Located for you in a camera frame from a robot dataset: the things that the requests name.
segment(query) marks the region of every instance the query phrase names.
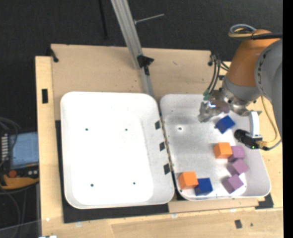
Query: empty white tray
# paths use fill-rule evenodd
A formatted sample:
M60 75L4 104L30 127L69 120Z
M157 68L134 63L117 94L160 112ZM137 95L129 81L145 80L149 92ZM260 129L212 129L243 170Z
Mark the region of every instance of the empty white tray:
M164 129L173 164L175 180L180 194L187 200L261 197L270 192L271 184L263 158L258 149L249 149L234 138L237 129L250 131L249 117L230 111L220 114L208 122L199 122L198 114L203 95L170 94L160 101ZM235 126L224 134L215 128L218 120L229 115ZM242 145L246 157L243 159L249 170L239 177L244 186L229 194L221 181L231 174L226 169L227 159L216 159L213 147L218 142L229 142L231 146ZM197 178L210 178L213 191L196 196L193 189L181 190L178 177L182 172L195 171Z
M61 125L65 196L73 207L155 205L173 197L151 96L69 92L61 99Z

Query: block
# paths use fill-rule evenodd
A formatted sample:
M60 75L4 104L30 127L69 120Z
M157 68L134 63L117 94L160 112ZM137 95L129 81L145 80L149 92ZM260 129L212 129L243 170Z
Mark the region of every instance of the block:
M213 191L211 179L209 178L200 178L197 179L198 185L194 188L195 195L208 195Z
M195 188L198 185L196 173L194 171L183 172L179 177L181 189Z
M230 118L230 116L225 116L215 124L215 127L221 132L221 134L224 134L229 128L233 127L234 125L235 123Z
M213 149L216 159L227 159L232 155L232 149L228 142L219 142Z
M238 159L233 164L229 165L227 170L231 173L232 176L240 175L248 170L248 166L242 159Z
M228 158L228 162L234 162L237 159L246 157L244 148L241 145L231 146L232 155Z
M229 194L233 193L244 185L238 175L233 175L227 178L225 181L222 182L222 184Z

